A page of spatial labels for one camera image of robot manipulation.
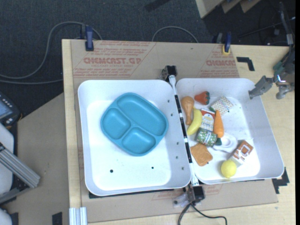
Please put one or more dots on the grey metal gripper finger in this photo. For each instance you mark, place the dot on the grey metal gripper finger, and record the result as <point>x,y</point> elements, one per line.
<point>283,91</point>
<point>261,86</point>

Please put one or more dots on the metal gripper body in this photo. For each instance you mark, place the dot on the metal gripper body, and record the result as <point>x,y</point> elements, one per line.
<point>288,75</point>

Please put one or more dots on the white plastic tray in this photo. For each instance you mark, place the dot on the white plastic tray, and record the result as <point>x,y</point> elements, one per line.
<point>131,172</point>
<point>257,125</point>

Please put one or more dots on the white patterned packet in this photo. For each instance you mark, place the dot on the white patterned packet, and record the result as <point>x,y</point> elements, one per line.
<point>222,105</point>

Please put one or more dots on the orange carrot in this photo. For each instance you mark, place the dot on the orange carrot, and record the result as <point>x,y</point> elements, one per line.
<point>218,124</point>

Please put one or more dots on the red toy strawberry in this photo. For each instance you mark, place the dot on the red toy strawberry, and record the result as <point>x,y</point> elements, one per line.
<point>201,98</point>

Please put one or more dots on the red and white carton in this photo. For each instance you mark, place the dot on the red and white carton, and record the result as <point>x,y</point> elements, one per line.
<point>208,121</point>

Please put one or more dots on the white toy fried egg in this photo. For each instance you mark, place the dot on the white toy fried egg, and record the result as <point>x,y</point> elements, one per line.
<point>228,142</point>

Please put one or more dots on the orange and white carton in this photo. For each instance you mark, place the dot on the orange and white carton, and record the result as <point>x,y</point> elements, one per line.
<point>242,152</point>

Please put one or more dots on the yellow banana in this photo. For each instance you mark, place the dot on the yellow banana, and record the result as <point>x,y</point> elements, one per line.
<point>196,123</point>

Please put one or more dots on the green can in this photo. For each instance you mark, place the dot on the green can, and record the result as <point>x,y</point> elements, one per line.
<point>205,137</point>

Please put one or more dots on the brown toy chicken drumstick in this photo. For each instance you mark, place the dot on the brown toy chicken drumstick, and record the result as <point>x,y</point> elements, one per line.
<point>187,104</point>

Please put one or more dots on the thin black and white rod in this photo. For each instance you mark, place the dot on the thin black and white rod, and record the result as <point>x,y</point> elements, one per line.
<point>182,123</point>

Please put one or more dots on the yellow lemon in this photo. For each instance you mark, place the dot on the yellow lemon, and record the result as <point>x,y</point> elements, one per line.
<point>228,169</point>

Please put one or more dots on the orange toast slice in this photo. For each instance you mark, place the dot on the orange toast slice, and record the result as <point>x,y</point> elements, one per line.
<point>201,154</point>

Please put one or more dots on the brown cardboard board red print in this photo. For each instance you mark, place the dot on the brown cardboard board red print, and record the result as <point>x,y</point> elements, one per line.
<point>140,55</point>

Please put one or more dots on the blue divided plate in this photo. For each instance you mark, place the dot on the blue divided plate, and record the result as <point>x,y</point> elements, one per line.
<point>138,116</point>

